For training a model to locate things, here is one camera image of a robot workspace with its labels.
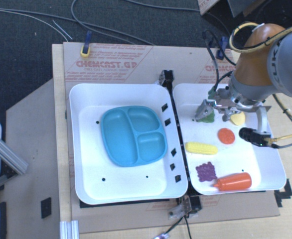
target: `black hole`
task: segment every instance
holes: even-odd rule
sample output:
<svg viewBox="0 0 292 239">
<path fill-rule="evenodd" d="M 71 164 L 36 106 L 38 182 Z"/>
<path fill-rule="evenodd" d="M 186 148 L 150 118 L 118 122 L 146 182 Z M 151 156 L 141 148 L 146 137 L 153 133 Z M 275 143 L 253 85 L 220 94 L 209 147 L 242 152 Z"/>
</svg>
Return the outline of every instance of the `black hole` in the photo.
<svg viewBox="0 0 292 239">
<path fill-rule="evenodd" d="M 168 126 L 170 124 L 170 119 L 165 120 L 165 126 Z"/>
<path fill-rule="evenodd" d="M 174 170 L 175 169 L 175 164 L 171 164 L 170 168 L 171 168 L 171 170 Z"/>
<path fill-rule="evenodd" d="M 173 150 L 171 151 L 171 155 L 172 155 L 173 157 L 176 155 L 176 153 L 177 153 L 176 149 L 173 149 Z"/>
<path fill-rule="evenodd" d="M 175 181 L 176 181 L 176 182 L 181 181 L 181 176 L 180 176 L 180 175 L 176 175 L 176 176 L 175 176 Z"/>
<path fill-rule="evenodd" d="M 164 104 L 164 105 L 161 107 L 161 111 L 164 112 L 167 108 L 168 108 L 168 104 Z"/>
</svg>

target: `white tray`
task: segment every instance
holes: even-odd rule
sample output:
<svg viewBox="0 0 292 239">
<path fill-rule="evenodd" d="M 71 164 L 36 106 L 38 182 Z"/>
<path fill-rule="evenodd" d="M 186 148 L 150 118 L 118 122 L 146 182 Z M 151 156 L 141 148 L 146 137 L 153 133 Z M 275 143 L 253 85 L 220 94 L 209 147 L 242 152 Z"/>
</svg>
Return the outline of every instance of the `white tray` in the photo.
<svg viewBox="0 0 292 239">
<path fill-rule="evenodd" d="M 252 186 L 242 192 L 281 189 L 286 183 L 286 174 L 279 152 L 269 147 L 252 145 L 238 135 L 242 127 L 257 128 L 255 113 L 245 113 L 246 122 L 242 126 L 235 126 L 230 121 L 222 121 L 222 114 L 218 111 L 214 111 L 213 123 L 196 122 L 194 119 L 196 110 L 208 97 L 211 88 L 210 84 L 179 84 L 173 90 L 183 142 L 186 144 L 189 141 L 197 141 L 218 147 L 218 153 L 215 155 L 186 152 L 190 180 L 194 189 L 203 195 L 234 193 L 219 191 L 218 188 L 213 187 L 215 180 L 199 182 L 196 167 L 207 162 L 215 166 L 218 178 L 243 171 L 248 172 L 252 177 Z M 233 144 L 222 144 L 217 138 L 218 130 L 223 127 L 229 128 L 235 134 L 236 139 Z"/>
<path fill-rule="evenodd" d="M 70 91 L 75 188 L 87 204 L 178 198 L 188 181 L 168 91 L 155 84 L 78 84 Z M 163 112 L 162 106 L 168 108 Z M 151 164 L 120 167 L 104 148 L 100 121 L 116 107 L 146 106 L 156 112 L 167 138 L 164 158 Z"/>
</svg>

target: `black bracket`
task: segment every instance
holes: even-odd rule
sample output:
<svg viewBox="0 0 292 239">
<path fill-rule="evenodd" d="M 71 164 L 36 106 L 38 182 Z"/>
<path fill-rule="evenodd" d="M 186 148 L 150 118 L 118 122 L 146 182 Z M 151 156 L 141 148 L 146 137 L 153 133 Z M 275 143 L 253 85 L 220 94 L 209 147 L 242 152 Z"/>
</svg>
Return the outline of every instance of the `black bracket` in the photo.
<svg viewBox="0 0 292 239">
<path fill-rule="evenodd" d="M 170 95 L 170 100 L 171 100 L 171 104 L 172 104 L 172 108 L 173 108 L 173 112 L 174 112 L 174 116 L 175 116 L 175 121 L 176 121 L 176 125 L 177 125 L 179 143 L 180 143 L 181 152 L 182 152 L 182 156 L 183 156 L 183 160 L 184 160 L 184 164 L 185 164 L 186 174 L 188 177 L 188 181 L 190 182 L 190 174 L 189 174 L 189 170 L 188 170 L 188 164 L 187 164 L 186 153 L 185 153 L 185 148 L 184 148 L 182 134 L 181 134 L 181 128 L 180 128 L 180 124 L 179 124 L 175 100 L 174 100 L 173 94 L 172 94 L 172 82 L 174 80 L 173 71 L 172 70 L 163 70 L 161 72 L 158 80 L 159 80 L 159 84 L 162 87 L 167 88 L 169 95 Z M 190 206 L 191 206 L 190 213 L 196 213 L 196 212 L 200 211 L 202 209 L 201 203 L 200 203 L 200 198 L 199 198 L 200 194 L 198 192 L 196 192 L 196 190 L 192 187 L 191 183 L 188 184 L 188 190 L 187 190 L 186 194 L 189 197 L 189 202 L 190 202 Z"/>
<path fill-rule="evenodd" d="M 0 203 L 0 239 L 5 239 L 7 234 L 6 202 Z"/>
<path fill-rule="evenodd" d="M 284 189 L 285 191 L 275 190 L 275 198 L 276 198 L 278 207 L 282 207 L 282 199 L 290 199 L 292 196 L 292 189 L 291 189 L 289 179 L 287 179 Z"/>
<path fill-rule="evenodd" d="M 41 201 L 41 218 L 44 219 L 52 214 L 52 199 L 49 197 Z"/>
</svg>

